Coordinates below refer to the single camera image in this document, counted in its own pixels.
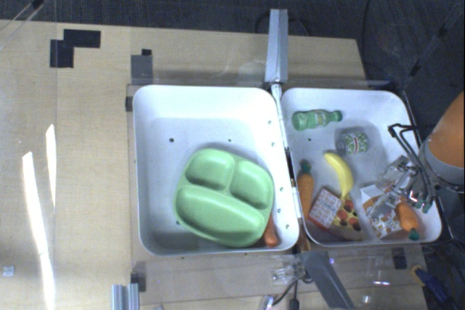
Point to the green divided plate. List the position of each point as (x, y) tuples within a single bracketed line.
[(218, 207)]

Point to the yellow banana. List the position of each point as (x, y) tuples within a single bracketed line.
[(343, 172)]

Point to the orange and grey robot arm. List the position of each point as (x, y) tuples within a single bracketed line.
[(448, 141)]

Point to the thin black and white rod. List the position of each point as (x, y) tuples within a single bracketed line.
[(284, 134)]

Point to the white and orange carton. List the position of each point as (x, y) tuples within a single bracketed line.
[(387, 225)]

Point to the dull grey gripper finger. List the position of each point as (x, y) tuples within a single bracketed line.
[(379, 208), (394, 197)]

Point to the pizza slice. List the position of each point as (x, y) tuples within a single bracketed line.
[(347, 223)]

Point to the orange toy sausage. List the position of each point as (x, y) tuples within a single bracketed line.
[(270, 236)]

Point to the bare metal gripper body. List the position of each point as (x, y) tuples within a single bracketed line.
[(399, 174)]

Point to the orange carrot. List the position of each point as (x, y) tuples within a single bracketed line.
[(407, 218), (306, 190)]

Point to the orange and white packet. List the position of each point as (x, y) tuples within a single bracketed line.
[(324, 208)]

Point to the white plastic tray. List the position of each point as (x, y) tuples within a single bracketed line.
[(378, 109), (163, 174)]

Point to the green and white can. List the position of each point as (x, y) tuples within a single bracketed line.
[(355, 143)]

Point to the green plastic bottle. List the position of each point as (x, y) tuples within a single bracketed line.
[(312, 120)]

